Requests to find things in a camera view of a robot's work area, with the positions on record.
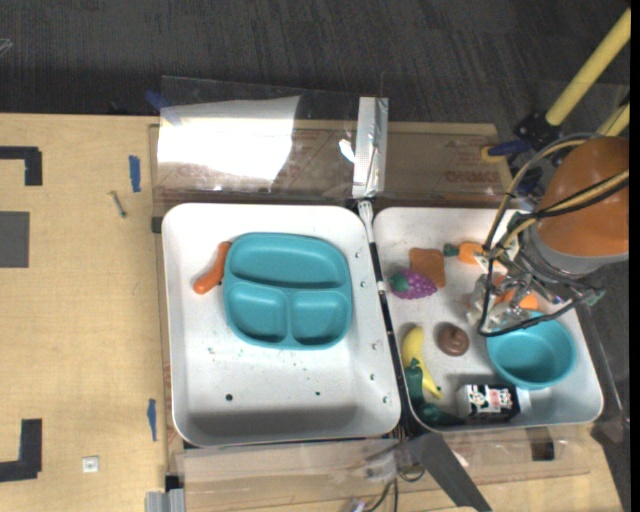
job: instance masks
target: gray square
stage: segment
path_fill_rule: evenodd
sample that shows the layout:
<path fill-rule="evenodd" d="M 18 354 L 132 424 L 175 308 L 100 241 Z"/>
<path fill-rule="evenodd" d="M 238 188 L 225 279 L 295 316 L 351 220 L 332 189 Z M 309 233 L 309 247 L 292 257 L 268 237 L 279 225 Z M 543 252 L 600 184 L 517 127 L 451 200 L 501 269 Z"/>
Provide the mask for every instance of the gray square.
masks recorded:
<path fill-rule="evenodd" d="M 29 212 L 0 212 L 0 268 L 29 266 Z"/>

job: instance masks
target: teal plate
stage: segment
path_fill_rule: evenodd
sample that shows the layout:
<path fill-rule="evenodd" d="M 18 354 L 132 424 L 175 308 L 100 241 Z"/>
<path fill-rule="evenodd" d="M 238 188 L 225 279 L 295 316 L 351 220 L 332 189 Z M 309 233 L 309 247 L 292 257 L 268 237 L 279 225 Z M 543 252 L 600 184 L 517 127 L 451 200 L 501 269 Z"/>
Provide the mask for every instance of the teal plate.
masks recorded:
<path fill-rule="evenodd" d="M 239 237 L 225 262 L 223 295 L 229 327 L 254 345 L 328 348 L 351 325 L 349 266 L 336 247 L 317 238 Z"/>

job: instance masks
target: wood surface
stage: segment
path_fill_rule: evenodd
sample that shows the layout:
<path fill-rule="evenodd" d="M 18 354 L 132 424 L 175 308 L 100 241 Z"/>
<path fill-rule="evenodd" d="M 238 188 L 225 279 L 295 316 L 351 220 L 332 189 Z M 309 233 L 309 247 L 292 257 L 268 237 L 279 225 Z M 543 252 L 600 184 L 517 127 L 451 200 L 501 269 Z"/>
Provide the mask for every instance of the wood surface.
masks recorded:
<path fill-rule="evenodd" d="M 141 511 L 145 493 L 164 486 L 161 319 L 150 230 L 149 128 L 157 121 L 0 114 L 0 145 L 43 152 L 42 187 L 24 186 L 21 161 L 0 161 L 0 210 L 31 214 L 29 268 L 0 269 L 0 461 L 17 458 L 21 419 L 43 420 L 42 472 L 0 483 L 0 511 Z M 129 155 L 141 160 L 139 193 L 129 181 Z M 156 442 L 149 399 L 156 400 Z M 480 485 L 481 492 L 496 511 L 621 510 L 602 448 L 587 427 L 575 439 L 580 468 L 574 461 L 564 473 L 505 477 Z M 100 471 L 85 474 L 82 457 L 91 455 L 100 457 Z M 443 491 L 401 488 L 401 511 L 452 510 Z M 192 503 L 189 510 L 206 510 L 194 496 Z M 337 512 L 344 501 L 255 510 Z"/>

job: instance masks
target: toy sink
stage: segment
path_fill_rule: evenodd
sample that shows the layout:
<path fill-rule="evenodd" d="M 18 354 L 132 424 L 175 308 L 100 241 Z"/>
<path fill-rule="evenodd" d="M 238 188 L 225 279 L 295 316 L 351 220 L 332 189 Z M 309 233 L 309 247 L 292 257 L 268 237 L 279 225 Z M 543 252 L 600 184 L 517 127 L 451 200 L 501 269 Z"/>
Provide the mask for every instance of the toy sink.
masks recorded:
<path fill-rule="evenodd" d="M 162 235 L 173 416 L 184 439 L 373 437 L 396 426 L 396 375 L 356 215 L 333 206 L 182 204 L 165 216 Z M 198 295 L 193 283 L 223 241 L 232 246 L 222 286 Z"/>

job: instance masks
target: teal bowl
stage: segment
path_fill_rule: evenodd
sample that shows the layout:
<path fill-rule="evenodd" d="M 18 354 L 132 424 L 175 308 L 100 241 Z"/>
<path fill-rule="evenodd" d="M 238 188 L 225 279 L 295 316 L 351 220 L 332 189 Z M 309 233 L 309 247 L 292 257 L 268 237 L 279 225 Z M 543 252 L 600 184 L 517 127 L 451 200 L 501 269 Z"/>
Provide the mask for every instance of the teal bowl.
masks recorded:
<path fill-rule="evenodd" d="M 502 379 L 531 391 L 558 384 L 576 364 L 573 338 L 557 320 L 487 338 L 487 350 Z"/>

